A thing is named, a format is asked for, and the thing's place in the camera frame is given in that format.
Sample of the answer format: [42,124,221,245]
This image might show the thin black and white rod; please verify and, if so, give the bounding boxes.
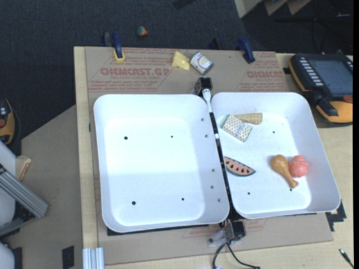
[202,89,234,221]

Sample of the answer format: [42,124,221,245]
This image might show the white plastic tray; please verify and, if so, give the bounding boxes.
[93,94,231,233]
[210,91,341,220]

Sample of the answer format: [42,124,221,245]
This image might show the brown cardboard board red print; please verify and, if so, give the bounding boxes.
[84,47,334,266]

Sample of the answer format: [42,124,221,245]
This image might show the white patterned packet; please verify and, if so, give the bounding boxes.
[220,114,253,143]

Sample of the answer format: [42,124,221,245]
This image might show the yellow cheese wedge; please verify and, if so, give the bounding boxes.
[171,50,191,71]

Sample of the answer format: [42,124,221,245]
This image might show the small white and yellow can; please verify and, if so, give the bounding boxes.
[190,51,214,76]

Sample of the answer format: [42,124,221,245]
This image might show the watermelon slice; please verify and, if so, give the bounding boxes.
[223,156,256,177]

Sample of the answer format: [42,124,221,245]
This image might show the tan waffle cone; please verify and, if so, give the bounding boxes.
[234,112,264,125]

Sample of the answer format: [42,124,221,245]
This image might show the brown chicken drumstick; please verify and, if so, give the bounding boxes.
[270,154,299,189]

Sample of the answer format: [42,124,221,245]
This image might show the pink toy shrimp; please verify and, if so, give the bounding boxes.
[288,155,311,178]

